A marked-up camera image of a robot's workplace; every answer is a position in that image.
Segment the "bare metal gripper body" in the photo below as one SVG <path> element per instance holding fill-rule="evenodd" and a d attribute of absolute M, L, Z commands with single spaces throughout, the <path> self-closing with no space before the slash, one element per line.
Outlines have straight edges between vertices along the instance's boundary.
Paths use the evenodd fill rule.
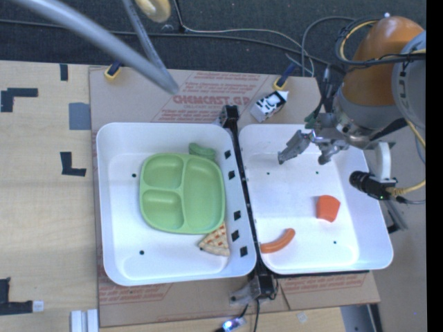
<path fill-rule="evenodd" d="M 372 142 L 373 130 L 354 123 L 344 113 L 319 113 L 313 125 L 314 143 L 322 151 L 365 149 Z"/>

